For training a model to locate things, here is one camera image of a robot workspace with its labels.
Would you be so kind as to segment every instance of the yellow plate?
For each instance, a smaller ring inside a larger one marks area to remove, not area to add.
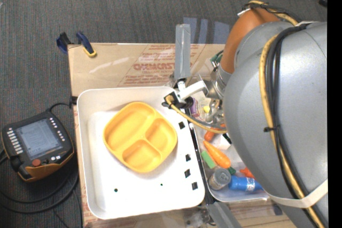
[[[136,101],[108,122],[103,141],[125,166],[146,173],[170,155],[177,144],[177,132],[156,109]]]

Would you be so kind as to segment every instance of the black cable tie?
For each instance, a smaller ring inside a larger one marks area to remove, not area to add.
[[[265,128],[263,129],[263,131],[264,131],[264,132],[270,132],[270,131],[272,131],[272,130],[276,130],[276,129],[279,128],[279,127],[280,127],[280,125],[276,125],[276,126],[273,127],[273,128],[265,127]]]

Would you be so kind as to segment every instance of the white tray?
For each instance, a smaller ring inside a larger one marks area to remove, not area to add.
[[[161,105],[169,87],[92,89],[77,100],[81,153],[90,211],[101,219],[157,213],[199,205],[205,188],[187,120]],[[143,101],[176,129],[178,142],[169,157],[147,174],[124,166],[103,143],[107,122],[125,105]]]

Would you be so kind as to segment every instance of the table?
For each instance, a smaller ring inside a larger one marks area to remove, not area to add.
[[[174,44],[92,43],[91,45],[97,52],[93,58],[85,54],[82,45],[68,45],[74,102],[82,92],[89,89],[172,84],[170,75],[174,70]],[[193,77],[187,79],[186,84],[195,82],[198,74],[204,80],[209,80],[213,69],[209,59],[223,48],[223,44],[192,44],[190,62]],[[81,147],[76,105],[74,105],[74,118],[76,145]],[[191,228],[198,227],[195,224],[199,225],[201,215],[205,215],[205,208],[198,206],[118,219],[99,219],[88,207],[83,158],[80,153],[78,153],[78,160],[84,227]],[[242,227],[295,227],[286,215],[275,213],[274,204],[269,199],[230,202],[227,206]],[[212,227],[210,224],[201,225],[201,227]]]

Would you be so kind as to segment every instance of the yellow cable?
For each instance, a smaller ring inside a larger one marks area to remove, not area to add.
[[[262,1],[258,1],[258,0],[251,0],[248,2],[248,4],[259,4],[259,5],[267,5],[267,3],[262,2]],[[298,24],[298,21],[296,21],[296,19],[290,17],[289,15],[287,15],[286,13],[280,13],[275,9],[269,9],[271,12],[275,12],[275,16],[278,16],[282,19],[285,19],[286,21],[288,21],[289,23],[293,24],[294,26]]]
[[[274,128],[274,124],[273,124],[272,114],[271,114],[271,110],[270,110],[270,106],[269,106],[267,91],[266,91],[266,74],[265,74],[265,72],[266,72],[267,55],[268,55],[268,52],[270,50],[270,46],[276,37],[277,37],[277,35],[273,36],[264,45],[263,50],[262,50],[262,54],[260,57],[260,63],[259,63],[259,84],[260,84],[261,101],[262,101],[263,109],[265,112],[267,124],[268,124],[268,127],[270,127],[270,128]],[[275,141],[275,134],[274,134],[273,130],[270,130],[270,135],[271,135],[273,144],[274,144],[275,148],[277,149],[276,141]],[[284,166],[286,176],[289,179],[289,182],[290,182],[292,188],[294,189],[294,191],[296,192],[296,195],[300,199],[304,198],[305,195],[304,195],[303,191],[301,190],[298,182],[296,181],[296,178],[294,177],[294,175],[291,171],[289,163],[288,163],[288,161],[284,155],[283,149],[281,147],[279,148],[279,151],[281,154],[281,160],[283,162],[283,166]],[[310,214],[313,221],[318,225],[318,227],[324,227],[324,225],[322,224],[321,220],[318,218],[316,212],[313,210],[312,207],[308,207],[308,208],[306,208],[306,210]]]
[[[207,131],[213,132],[213,133],[217,133],[217,134],[224,134],[227,133],[226,130],[218,130],[218,129],[214,129],[214,128],[210,128],[210,127],[206,127],[202,124],[200,124],[199,122],[197,122],[196,120],[192,119],[191,117],[187,116],[186,114],[184,114],[179,108],[177,108],[175,105],[173,105],[173,97],[172,95],[168,95],[165,97],[165,101],[166,103],[173,109],[175,110],[177,113],[181,114],[184,118],[186,118],[189,122],[197,125],[200,128],[203,128]]]

